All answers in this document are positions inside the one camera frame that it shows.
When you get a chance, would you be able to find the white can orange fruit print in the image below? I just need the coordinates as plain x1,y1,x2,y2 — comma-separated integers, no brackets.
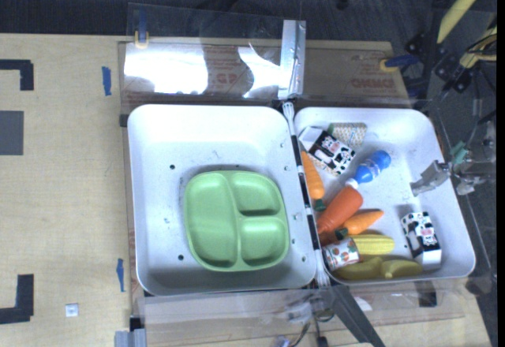
322,237,361,272

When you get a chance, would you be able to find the yellow banana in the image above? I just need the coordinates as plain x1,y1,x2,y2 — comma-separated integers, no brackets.
335,256,384,281
380,259,424,280

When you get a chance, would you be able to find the orange bottle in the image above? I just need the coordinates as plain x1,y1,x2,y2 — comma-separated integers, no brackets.
316,185,365,246

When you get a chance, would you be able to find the large cow print carton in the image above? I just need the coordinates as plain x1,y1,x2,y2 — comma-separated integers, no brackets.
297,125,357,178

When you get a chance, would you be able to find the yellow corn cob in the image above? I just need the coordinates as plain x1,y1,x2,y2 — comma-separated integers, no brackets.
348,233,396,256

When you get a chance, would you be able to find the green and orange patterned carton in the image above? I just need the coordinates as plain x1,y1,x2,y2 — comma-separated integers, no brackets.
327,121,368,150

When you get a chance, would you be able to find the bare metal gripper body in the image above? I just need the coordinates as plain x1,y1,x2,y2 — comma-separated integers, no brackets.
447,120,497,185

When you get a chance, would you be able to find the white plastic tray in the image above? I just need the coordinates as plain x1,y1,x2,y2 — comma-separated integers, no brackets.
293,106,477,286
126,103,319,297

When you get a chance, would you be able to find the thin black and white rod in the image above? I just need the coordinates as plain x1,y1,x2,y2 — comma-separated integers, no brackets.
281,100,331,288

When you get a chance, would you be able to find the blue and white bottle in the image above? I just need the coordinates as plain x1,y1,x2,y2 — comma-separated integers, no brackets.
345,150,392,190

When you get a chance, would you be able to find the orange carrot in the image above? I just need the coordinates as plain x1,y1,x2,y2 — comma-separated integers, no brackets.
335,210,385,241
300,150,327,213

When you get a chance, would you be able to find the small cow print carton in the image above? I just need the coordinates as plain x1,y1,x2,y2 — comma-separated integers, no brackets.
400,211,443,272

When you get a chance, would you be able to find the green divided plate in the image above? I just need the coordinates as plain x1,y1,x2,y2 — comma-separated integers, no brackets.
182,170,291,273

